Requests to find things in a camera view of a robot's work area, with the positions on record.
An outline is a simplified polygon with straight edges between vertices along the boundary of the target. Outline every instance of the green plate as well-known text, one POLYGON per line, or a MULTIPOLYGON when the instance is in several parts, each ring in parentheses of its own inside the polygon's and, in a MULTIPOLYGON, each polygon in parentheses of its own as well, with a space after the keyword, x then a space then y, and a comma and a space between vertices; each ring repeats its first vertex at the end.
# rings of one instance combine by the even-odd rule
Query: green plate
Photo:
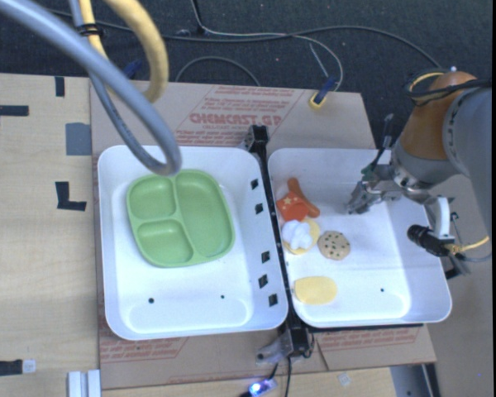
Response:
POLYGON ((224 194, 201 170, 137 179, 126 193, 126 208, 141 254, 156 266, 214 261, 235 241, 224 194))

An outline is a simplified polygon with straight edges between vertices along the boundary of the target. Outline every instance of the wooden surface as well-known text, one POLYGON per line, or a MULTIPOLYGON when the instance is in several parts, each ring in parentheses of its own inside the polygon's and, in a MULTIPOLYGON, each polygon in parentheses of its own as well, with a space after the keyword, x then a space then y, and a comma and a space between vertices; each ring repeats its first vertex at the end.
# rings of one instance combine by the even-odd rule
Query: wooden surface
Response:
MULTIPOLYGON (((65 124, 89 124, 88 81, 0 74, 0 361, 33 359, 36 372, 0 377, 0 396, 65 396, 66 374, 98 369, 92 158, 66 155, 65 124), (86 211, 57 209, 56 181, 86 211)), ((290 396, 394 397, 389 368, 293 375, 290 396), (348 384, 342 379, 349 379, 348 384)), ((249 380, 114 390, 107 396, 235 396, 249 380)), ((279 377, 282 395, 285 380, 279 377)))

